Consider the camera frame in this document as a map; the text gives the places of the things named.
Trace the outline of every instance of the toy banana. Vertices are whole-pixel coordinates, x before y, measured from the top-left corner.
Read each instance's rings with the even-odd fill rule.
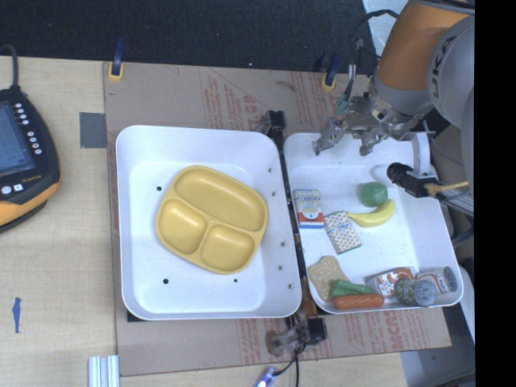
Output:
[[[378,206],[371,212],[365,212],[363,214],[352,214],[351,212],[347,212],[346,215],[361,227],[377,227],[392,218],[395,208],[396,205],[394,204],[394,201],[389,199],[387,202]]]

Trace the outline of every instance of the white tray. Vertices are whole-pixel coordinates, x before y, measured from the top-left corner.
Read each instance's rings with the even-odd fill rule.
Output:
[[[450,306],[462,298],[464,285],[449,238],[443,212],[434,198],[414,198],[392,184],[386,169],[393,162],[414,167],[410,142],[392,139],[381,142],[372,153],[360,156],[361,142],[345,135],[333,148],[314,154],[312,141],[318,134],[298,133],[285,142],[285,159],[292,191],[318,189],[323,214],[339,210],[369,212],[357,197],[357,187],[367,181],[380,181],[388,186],[389,197],[396,203],[394,216],[378,227],[355,226],[362,246],[337,255],[323,229],[300,229],[306,267],[317,263],[322,256],[332,255],[340,268],[356,284],[365,278],[391,268],[413,266],[419,271],[449,266],[456,275],[458,288],[454,293],[439,295],[433,307]],[[316,304],[332,314],[355,313],[362,310],[337,310],[331,302],[322,300],[309,281],[310,292]],[[386,298],[385,304],[372,310],[401,310],[414,308],[401,304],[395,298]]]
[[[116,141],[122,295],[146,320],[272,318],[295,312],[301,284],[276,145],[249,131],[132,126]],[[201,164],[260,193],[268,226],[251,263],[221,275],[167,250],[154,228],[172,179]]]

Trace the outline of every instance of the green ball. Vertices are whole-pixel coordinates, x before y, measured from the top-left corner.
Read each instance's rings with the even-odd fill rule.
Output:
[[[387,202],[389,195],[387,187],[380,182],[367,182],[360,186],[360,202],[364,205],[375,208]]]

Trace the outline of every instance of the yellow clip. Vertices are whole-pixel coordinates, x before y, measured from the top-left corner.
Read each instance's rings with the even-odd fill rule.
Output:
[[[333,82],[331,83],[331,86],[328,86],[326,84],[327,75],[328,75],[328,73],[324,73],[324,75],[322,76],[321,89],[326,93],[330,93],[335,88],[335,81],[337,80],[337,78],[335,77],[333,79]]]
[[[123,63],[120,65],[120,74],[119,75],[116,75],[116,74],[113,74],[113,62],[111,61],[110,62],[110,68],[109,68],[109,71],[107,72],[107,75],[113,79],[113,80],[116,80],[116,81],[119,81],[120,79],[122,79],[122,75],[123,75]]]

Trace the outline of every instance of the cardboard sheet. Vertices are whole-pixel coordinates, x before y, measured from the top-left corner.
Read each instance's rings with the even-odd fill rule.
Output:
[[[123,304],[120,285],[119,222],[114,143],[134,124],[254,130],[267,110],[283,110],[286,136],[319,132],[347,84],[321,90],[320,73],[225,69],[165,64],[125,64],[123,78],[111,80],[104,64],[107,151],[114,260],[116,332],[122,376],[157,372],[286,362],[265,343],[271,331],[286,331],[285,320],[219,319],[143,322]],[[368,79],[358,76],[356,93]],[[325,315],[328,339],[307,349],[301,360],[362,356],[451,345],[440,308],[384,313]]]

